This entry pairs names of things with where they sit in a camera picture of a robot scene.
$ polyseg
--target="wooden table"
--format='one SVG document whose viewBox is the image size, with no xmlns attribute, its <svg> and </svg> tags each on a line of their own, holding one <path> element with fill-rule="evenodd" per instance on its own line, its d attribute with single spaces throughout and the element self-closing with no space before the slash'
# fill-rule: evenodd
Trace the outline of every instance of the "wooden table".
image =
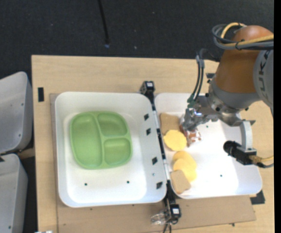
<svg viewBox="0 0 281 233">
<path fill-rule="evenodd" d="M 218 66 L 207 60 L 205 64 L 205 71 L 209 73 L 214 73 Z M 156 94 L 191 93 L 196 73 L 196 61 L 187 59 L 32 56 L 38 230 L 54 233 L 161 232 L 162 226 L 150 224 L 150 216 L 163 208 L 162 202 L 75 209 L 60 201 L 56 191 L 50 94 L 138 92 L 143 81 L 154 81 Z M 205 82 L 201 92 L 207 91 Z M 263 102 L 257 102 L 243 112 L 242 117 L 257 120 L 252 130 L 253 146 L 258 155 L 272 155 L 273 118 L 269 108 Z M 260 173 L 265 204 L 252 206 L 249 196 L 177 200 L 183 216 L 173 226 L 173 232 L 274 232 L 274 169 L 261 169 Z"/>
</svg>

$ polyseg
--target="yellow round food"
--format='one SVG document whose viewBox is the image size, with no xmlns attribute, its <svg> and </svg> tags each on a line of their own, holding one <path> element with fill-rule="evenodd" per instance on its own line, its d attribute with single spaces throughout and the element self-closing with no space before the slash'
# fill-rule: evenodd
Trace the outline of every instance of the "yellow round food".
<svg viewBox="0 0 281 233">
<path fill-rule="evenodd" d="M 169 130 L 163 137 L 164 143 L 174 151 L 183 150 L 187 146 L 185 135 L 178 130 Z"/>
<path fill-rule="evenodd" d="M 190 163 L 184 159 L 178 159 L 177 161 L 175 161 L 173 165 L 173 171 L 176 170 L 182 170 L 189 182 L 192 182 L 197 177 L 195 168 L 193 168 Z"/>
<path fill-rule="evenodd" d="M 194 169 L 197 168 L 197 162 L 195 162 L 194 158 L 184 150 L 178 151 L 173 155 L 173 162 L 177 161 L 178 159 L 184 159 L 185 161 L 189 162 Z"/>
</svg>

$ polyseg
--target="black connector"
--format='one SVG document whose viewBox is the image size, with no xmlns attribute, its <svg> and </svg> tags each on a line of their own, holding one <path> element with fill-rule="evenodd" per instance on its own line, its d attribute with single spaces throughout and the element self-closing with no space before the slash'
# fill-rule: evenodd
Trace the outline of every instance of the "black connector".
<svg viewBox="0 0 281 233">
<path fill-rule="evenodd" d="M 253 164 L 252 160 L 249 158 L 250 155 L 256 155 L 255 150 L 251 151 L 242 151 L 240 149 L 241 145 L 235 141 L 227 141 L 224 143 L 224 151 L 234 157 L 242 165 L 251 165 Z"/>
</svg>

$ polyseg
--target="green plate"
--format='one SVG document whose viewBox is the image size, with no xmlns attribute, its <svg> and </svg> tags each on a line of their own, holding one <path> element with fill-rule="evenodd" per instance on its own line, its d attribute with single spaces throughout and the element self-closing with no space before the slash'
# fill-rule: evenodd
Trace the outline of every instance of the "green plate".
<svg viewBox="0 0 281 233">
<path fill-rule="evenodd" d="M 126 164 L 132 140 L 125 119 L 115 112 L 84 112 L 70 122 L 70 142 L 77 163 L 87 169 Z"/>
</svg>

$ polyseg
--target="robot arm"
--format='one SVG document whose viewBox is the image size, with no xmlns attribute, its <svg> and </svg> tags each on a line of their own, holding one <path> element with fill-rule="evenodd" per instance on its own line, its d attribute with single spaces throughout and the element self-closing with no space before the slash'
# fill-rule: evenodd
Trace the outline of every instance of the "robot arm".
<svg viewBox="0 0 281 233">
<path fill-rule="evenodd" d="M 226 33 L 234 27 L 237 30 L 233 38 L 226 40 Z M 242 120 L 239 113 L 262 100 L 273 115 L 273 34 L 263 27 L 241 23 L 217 25 L 212 31 L 215 44 L 225 51 L 205 96 L 199 95 L 205 68 L 203 51 L 197 54 L 198 82 L 187 101 L 182 128 L 192 131 L 210 120 L 240 127 L 242 144 L 226 142 L 224 150 L 244 165 L 263 166 L 263 159 L 252 147 L 250 126 L 255 121 Z"/>
</svg>

